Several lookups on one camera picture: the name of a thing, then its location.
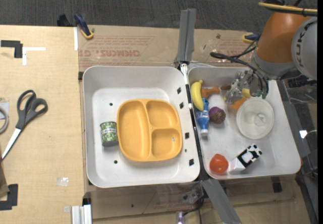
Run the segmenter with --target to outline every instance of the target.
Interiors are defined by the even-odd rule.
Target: yellow banana
[[[203,100],[201,96],[202,83],[203,81],[199,80],[194,82],[191,86],[191,95],[192,95],[193,104],[200,111],[203,111]]]

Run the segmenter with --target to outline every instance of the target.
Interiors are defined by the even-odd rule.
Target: yellow cable
[[[298,7],[267,4],[267,3],[258,3],[258,5],[263,6],[263,7],[268,7],[270,9],[277,9],[277,10],[283,10],[283,11],[317,13],[317,9],[303,9],[303,8],[298,8]]]

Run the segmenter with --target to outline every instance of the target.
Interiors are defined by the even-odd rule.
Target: tin can
[[[117,145],[117,123],[116,122],[104,122],[100,124],[101,128],[101,140],[104,147],[110,147]]]

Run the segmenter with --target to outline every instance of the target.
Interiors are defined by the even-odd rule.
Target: orange divided plate
[[[182,149],[182,131],[176,109],[167,101],[133,99],[118,109],[119,146],[134,161],[160,161]]]

